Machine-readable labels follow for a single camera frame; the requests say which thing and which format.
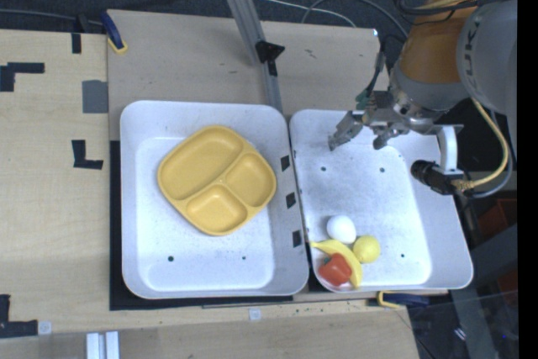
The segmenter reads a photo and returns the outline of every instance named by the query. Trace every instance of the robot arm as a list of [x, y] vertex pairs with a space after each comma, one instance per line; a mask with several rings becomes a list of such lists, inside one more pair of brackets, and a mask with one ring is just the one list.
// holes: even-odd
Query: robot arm
[[[395, 1], [404, 13], [417, 18], [391, 70], [389, 88], [372, 92], [363, 113], [348, 112], [329, 137], [329, 148], [353, 139], [363, 126], [376, 134], [373, 146], [377, 150], [410, 130], [438, 135], [442, 143], [446, 126], [435, 121], [470, 97], [507, 115], [517, 154], [517, 0], [428, 0], [419, 8]], [[454, 148], [442, 145], [441, 150]], [[447, 154], [443, 157], [453, 159]], [[440, 193], [472, 186], [455, 182], [461, 173], [453, 166], [425, 163], [417, 165], [413, 174]]]

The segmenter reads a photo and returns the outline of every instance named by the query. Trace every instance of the gray tape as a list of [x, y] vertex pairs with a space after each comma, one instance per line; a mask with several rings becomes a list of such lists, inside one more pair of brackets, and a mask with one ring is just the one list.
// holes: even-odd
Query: gray tape
[[91, 80], [82, 82], [82, 112], [105, 114], [108, 112], [108, 83]]

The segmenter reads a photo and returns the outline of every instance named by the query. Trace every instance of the wooden table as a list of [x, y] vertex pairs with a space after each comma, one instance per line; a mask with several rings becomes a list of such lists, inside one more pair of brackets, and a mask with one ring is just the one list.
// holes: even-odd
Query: wooden table
[[[291, 303], [109, 310], [108, 151], [109, 141], [118, 138], [115, 116], [133, 98], [163, 94], [158, 85], [147, 85], [152, 77], [159, 82], [163, 68], [133, 68], [137, 57], [151, 62], [148, 53], [154, 55], [160, 46], [159, 60], [153, 60], [159, 66], [173, 55], [166, 44], [155, 44], [154, 35], [144, 53], [141, 30], [151, 33], [157, 32], [151, 24], [177, 24], [167, 36], [175, 40], [175, 54], [183, 61], [172, 69], [197, 83], [191, 90], [168, 89], [162, 98], [263, 103], [258, 77], [252, 75], [257, 69], [248, 63], [233, 20], [123, 11], [111, 15], [129, 45], [124, 57], [115, 55], [100, 34], [82, 34], [82, 52], [74, 53], [71, 34], [0, 31], [0, 66], [45, 64], [43, 74], [16, 73], [13, 92], [0, 92], [0, 293], [11, 295], [10, 320], [49, 321], [54, 334], [73, 336], [121, 330], [126, 357], [178, 357], [177, 343], [184, 357], [312, 357], [320, 351], [417, 357], [406, 310], [369, 307], [365, 295], [344, 298], [306, 288]], [[287, 116], [301, 108], [353, 108], [377, 53], [371, 30], [263, 25], [271, 42], [287, 47], [277, 61]], [[186, 40], [198, 40], [203, 52], [212, 54], [193, 51], [197, 45], [185, 46]], [[203, 73], [194, 73], [193, 67]], [[127, 81], [126, 70], [131, 71]], [[215, 94], [210, 73], [235, 92]], [[209, 93], [203, 92], [204, 79], [205, 87], [213, 89]], [[108, 82], [110, 115], [84, 112], [84, 82]], [[386, 85], [381, 78], [379, 86]], [[86, 159], [103, 161], [102, 168], [75, 168], [73, 140], [84, 140]], [[259, 321], [249, 320], [253, 306], [261, 311]], [[40, 357], [38, 347], [44, 342], [42, 336], [0, 340], [0, 356], [23, 349], [25, 357]]]

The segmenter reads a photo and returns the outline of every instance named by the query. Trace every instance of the black hole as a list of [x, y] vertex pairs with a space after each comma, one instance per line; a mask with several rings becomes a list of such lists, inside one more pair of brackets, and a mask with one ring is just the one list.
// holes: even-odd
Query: black hole
[[289, 156], [281, 157], [280, 166], [282, 168], [282, 172], [286, 171], [289, 168]]
[[303, 238], [301, 237], [301, 231], [295, 230], [295, 232], [292, 233], [293, 237], [293, 248], [299, 247], [301, 244], [303, 244]]
[[293, 205], [295, 205], [295, 203], [296, 203], [295, 193], [289, 193], [286, 196], [286, 205], [287, 205], [287, 207], [291, 208]]

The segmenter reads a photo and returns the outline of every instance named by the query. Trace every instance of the white cable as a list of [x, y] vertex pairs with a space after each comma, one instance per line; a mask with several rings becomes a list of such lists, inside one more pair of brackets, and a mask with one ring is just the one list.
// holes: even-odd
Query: white cable
[[[306, 6], [302, 6], [302, 5], [297, 5], [295, 3], [288, 3], [288, 2], [283, 2], [282, 0], [265, 0], [267, 2], [274, 2], [274, 3], [279, 3], [281, 5], [285, 5], [285, 6], [291, 6], [293, 8], [299, 8], [299, 9], [303, 9], [305, 11], [308, 11], [309, 8], [307, 8]], [[342, 18], [343, 20], [347, 21], [348, 24], [351, 25], [351, 27], [353, 27], [354, 29], [356, 29], [356, 26], [355, 26], [355, 23], [353, 23], [349, 18], [345, 17], [344, 15], [340, 15], [339, 13], [336, 13], [336, 12], [333, 12], [333, 11], [328, 11], [326, 9], [317, 9], [317, 8], [312, 8], [310, 9], [311, 11], [315, 11], [317, 13], [328, 13], [330, 15], [334, 15], [335, 17], [338, 17], [338, 18]]]

